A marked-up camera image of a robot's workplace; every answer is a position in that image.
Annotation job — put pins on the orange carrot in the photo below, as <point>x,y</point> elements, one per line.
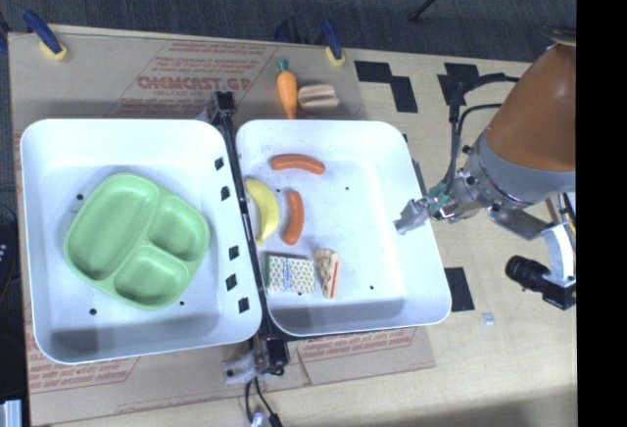
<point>287,89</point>

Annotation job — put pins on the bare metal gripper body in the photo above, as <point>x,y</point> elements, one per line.
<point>470,197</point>

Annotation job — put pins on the brown cardboard board red print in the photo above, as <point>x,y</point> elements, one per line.
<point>122,72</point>

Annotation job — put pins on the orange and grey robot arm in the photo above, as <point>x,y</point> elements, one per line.
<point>534,111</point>

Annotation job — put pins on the yellow banana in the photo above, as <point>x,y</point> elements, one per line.
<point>267,207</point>

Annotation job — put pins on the white plastic tray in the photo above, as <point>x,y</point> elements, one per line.
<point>147,146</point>
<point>367,229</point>

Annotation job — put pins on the tan cake slice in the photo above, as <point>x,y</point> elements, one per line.
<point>327,270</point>

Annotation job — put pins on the orange sausage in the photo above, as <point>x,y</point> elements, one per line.
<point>294,219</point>
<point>296,163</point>

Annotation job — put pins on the tan hot dog bun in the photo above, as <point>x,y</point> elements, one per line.
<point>318,97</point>

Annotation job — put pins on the small white square piece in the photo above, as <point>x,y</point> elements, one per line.
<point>487,318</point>

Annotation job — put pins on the green divided plate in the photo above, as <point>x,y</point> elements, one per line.
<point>122,229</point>

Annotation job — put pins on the white yellow patterned packet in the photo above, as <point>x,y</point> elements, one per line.
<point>290,274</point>

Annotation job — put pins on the thin black and white rod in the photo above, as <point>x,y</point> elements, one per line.
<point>238,180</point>

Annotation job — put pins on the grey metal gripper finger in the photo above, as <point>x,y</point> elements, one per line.
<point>409,225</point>
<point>413,207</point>

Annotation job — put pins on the black cylinder on white bracket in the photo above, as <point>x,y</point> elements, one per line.
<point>539,275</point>

